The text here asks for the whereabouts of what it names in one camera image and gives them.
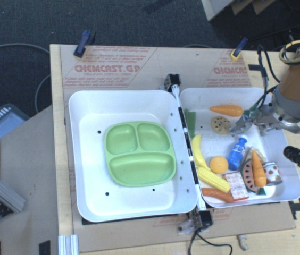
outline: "dark floor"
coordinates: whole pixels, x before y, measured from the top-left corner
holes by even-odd
[[[96,32],[96,45],[184,47],[199,44],[266,50],[300,39],[300,0],[277,0],[255,14],[250,5],[234,16],[226,7],[208,21],[201,0],[0,0],[0,45],[78,44],[84,30]],[[0,48],[0,106],[12,103],[36,114],[35,94],[50,74],[49,55],[33,47]],[[51,104],[49,79],[40,88],[37,106]]]

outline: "bottle cap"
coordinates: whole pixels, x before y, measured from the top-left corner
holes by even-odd
[[[248,141],[247,135],[241,135],[240,138],[243,138],[243,139],[245,139],[246,141]]]

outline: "sausage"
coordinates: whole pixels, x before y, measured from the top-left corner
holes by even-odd
[[[202,195],[204,196],[218,198],[227,203],[234,202],[234,198],[230,193],[225,193],[223,191],[214,188],[201,188],[201,190],[202,190]]]

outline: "table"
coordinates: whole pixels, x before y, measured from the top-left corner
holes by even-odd
[[[56,189],[57,189],[57,211],[59,223],[59,235],[69,236],[74,233],[72,221],[72,205],[70,193],[69,162],[67,155],[66,127],[64,124],[64,91],[62,84],[62,63],[61,46],[51,45],[51,71],[52,71],[52,96],[53,96],[53,120],[54,120],[54,141],[55,141],[55,166],[56,166]],[[180,52],[191,52],[186,49]],[[213,64],[213,50],[203,50],[205,54],[210,53],[209,63]],[[275,74],[280,77],[286,71],[287,67],[277,58],[276,52],[269,53]],[[243,51],[243,60],[245,65],[257,64],[256,52]],[[180,57],[173,57],[173,60],[180,60]],[[248,71],[249,79],[253,87],[261,87],[261,76],[255,72]],[[300,148],[300,137],[291,133],[286,133],[288,143],[294,147]],[[247,235],[247,245],[251,251],[256,254],[267,254],[267,247],[270,247],[270,254],[300,254],[300,212],[297,213],[295,221],[296,229],[286,231],[264,232]],[[219,237],[211,240],[213,243],[229,243],[233,246],[234,253],[239,254],[242,249],[238,245],[235,236]],[[174,242],[165,244],[155,244],[147,246],[130,247],[123,249],[104,250],[89,252],[85,254],[186,254],[188,242]],[[201,241],[194,242],[193,252],[210,252],[211,254],[228,254],[229,248],[216,248],[206,246]]]

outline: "white plastic tray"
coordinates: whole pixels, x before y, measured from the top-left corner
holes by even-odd
[[[188,88],[181,95],[181,103],[184,109],[196,112],[195,134],[201,134],[201,152],[207,163],[213,156],[228,157],[233,145],[240,135],[219,135],[210,127],[211,118],[220,114],[210,111],[211,106],[234,104],[243,109],[249,109],[263,94],[260,88]],[[239,117],[225,116],[232,127]],[[296,165],[283,155],[283,150],[288,146],[283,130],[271,130],[267,135],[260,136],[256,126],[252,126],[246,133],[248,136],[247,147],[257,148],[268,162],[276,162],[283,182],[276,186],[265,187],[266,195],[249,193],[246,200],[234,203],[225,203],[219,199],[203,197],[212,207],[225,208],[258,203],[272,203],[279,201],[296,200],[300,197],[300,177]],[[200,181],[200,187],[209,187]]]
[[[197,194],[173,95],[162,90],[78,91],[69,100],[76,172],[77,204],[83,218],[105,222],[187,213]],[[125,187],[109,175],[104,134],[113,124],[151,121],[163,125],[175,151],[175,176],[162,184]]]

